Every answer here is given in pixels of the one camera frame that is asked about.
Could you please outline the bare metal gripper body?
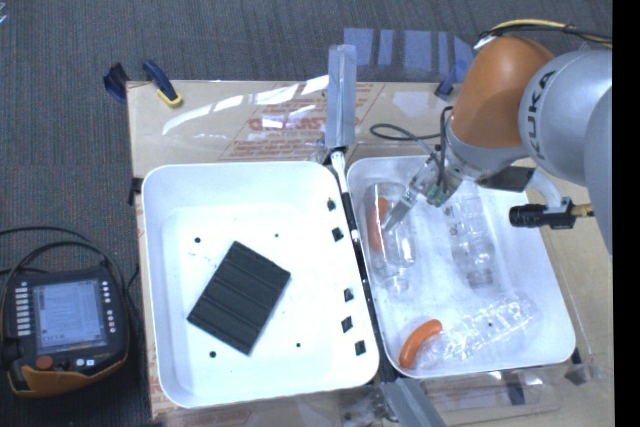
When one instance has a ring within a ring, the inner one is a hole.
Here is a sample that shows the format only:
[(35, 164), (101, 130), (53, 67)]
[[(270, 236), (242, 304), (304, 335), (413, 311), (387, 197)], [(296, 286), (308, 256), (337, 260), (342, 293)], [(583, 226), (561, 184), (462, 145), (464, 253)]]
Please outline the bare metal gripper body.
[(406, 203), (414, 206), (420, 197), (431, 206), (442, 206), (457, 191), (463, 178), (436, 158), (429, 157), (410, 180)]

